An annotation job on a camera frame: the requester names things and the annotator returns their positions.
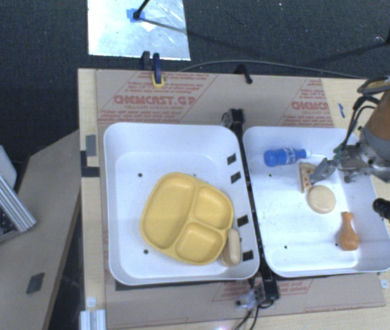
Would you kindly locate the brown chicken drumstick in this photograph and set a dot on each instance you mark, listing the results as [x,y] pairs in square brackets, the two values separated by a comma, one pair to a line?
[348,237]

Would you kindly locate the round beige biscuit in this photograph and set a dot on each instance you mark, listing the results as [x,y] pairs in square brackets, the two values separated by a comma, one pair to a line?
[322,199]

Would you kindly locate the yellow divided plate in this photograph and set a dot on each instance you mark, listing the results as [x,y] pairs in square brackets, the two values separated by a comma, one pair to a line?
[177,215]

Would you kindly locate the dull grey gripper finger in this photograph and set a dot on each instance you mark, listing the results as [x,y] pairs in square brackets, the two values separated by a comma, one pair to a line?
[350,176]
[322,171]

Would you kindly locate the white plastic tray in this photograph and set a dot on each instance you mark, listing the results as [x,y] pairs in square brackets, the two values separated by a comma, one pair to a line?
[294,232]
[167,150]

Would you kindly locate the brown cardboard board red print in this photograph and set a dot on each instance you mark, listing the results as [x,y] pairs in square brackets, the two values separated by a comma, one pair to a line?
[187,95]

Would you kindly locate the beige pizza slice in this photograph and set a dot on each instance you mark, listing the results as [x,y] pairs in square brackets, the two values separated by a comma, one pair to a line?
[304,175]

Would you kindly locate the beige bread roll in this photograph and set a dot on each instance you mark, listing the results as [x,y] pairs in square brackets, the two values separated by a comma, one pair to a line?
[233,247]

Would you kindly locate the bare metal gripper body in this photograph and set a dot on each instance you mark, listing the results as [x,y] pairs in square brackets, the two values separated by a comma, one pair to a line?
[359,162]

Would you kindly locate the blue plastic bottle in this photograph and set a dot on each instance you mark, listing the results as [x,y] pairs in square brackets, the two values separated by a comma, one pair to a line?
[277,157]

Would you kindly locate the thin black rod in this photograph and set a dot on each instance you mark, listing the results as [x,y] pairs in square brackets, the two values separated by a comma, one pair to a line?
[252,198]

